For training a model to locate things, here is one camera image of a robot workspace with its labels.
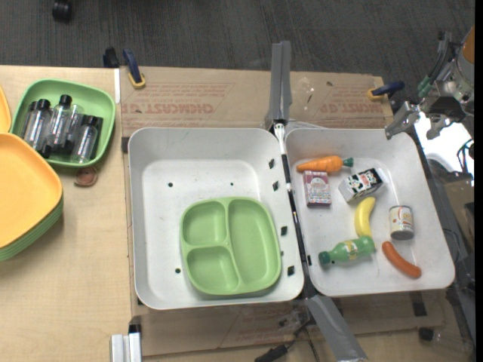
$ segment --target tin can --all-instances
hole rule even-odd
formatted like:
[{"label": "tin can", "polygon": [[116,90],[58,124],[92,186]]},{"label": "tin can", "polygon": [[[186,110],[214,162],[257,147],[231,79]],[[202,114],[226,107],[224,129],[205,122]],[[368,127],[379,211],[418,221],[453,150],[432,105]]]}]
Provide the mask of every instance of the tin can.
[{"label": "tin can", "polygon": [[413,213],[406,205],[389,209],[389,227],[394,240],[409,240],[414,237]]}]

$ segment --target caster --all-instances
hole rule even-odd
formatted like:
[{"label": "caster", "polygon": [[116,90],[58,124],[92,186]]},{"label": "caster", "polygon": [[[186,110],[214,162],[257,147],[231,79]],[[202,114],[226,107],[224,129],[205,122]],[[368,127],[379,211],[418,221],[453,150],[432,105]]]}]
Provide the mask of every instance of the caster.
[{"label": "caster", "polygon": [[72,5],[63,0],[55,0],[52,7],[52,16],[56,20],[69,21],[72,16]]}]

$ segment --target green bottle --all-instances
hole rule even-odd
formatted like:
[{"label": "green bottle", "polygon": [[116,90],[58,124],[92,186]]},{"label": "green bottle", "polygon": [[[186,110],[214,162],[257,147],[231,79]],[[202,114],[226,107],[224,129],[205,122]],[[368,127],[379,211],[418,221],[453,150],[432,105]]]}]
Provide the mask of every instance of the green bottle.
[{"label": "green bottle", "polygon": [[329,262],[348,262],[359,257],[371,255],[376,250],[374,241],[369,236],[361,236],[354,240],[341,241],[331,251],[322,251],[318,255],[321,264]]}]

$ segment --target table surface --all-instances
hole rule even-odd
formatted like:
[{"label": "table surface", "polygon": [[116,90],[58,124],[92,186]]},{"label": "table surface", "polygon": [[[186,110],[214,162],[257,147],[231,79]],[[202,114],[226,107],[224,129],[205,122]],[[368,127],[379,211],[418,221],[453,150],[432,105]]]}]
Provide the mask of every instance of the table surface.
[{"label": "table surface", "polygon": [[[115,70],[0,66],[0,85],[13,114],[25,89],[40,78],[98,87],[118,97]],[[125,166],[121,107],[95,186],[74,185],[75,170],[55,168],[64,191],[63,215],[34,244],[0,262],[0,360],[108,361],[112,334],[126,334],[131,320]],[[445,322],[456,327],[449,304]],[[372,361],[454,360],[421,345],[415,330],[357,336]],[[321,360],[335,360],[324,341],[314,341]],[[149,357],[146,360],[253,360],[268,346]],[[284,360],[315,360],[307,341]]]}]

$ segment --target small box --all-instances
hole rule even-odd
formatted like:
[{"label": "small box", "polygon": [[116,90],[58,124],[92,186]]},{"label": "small box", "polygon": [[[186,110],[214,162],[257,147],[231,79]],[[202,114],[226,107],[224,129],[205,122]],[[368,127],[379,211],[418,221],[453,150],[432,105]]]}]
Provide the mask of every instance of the small box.
[{"label": "small box", "polygon": [[350,202],[375,192],[383,184],[382,176],[376,169],[371,168],[345,178],[339,184],[339,190],[344,199]]},{"label": "small box", "polygon": [[326,172],[303,172],[303,188],[307,207],[327,207],[332,204],[331,188]]}]

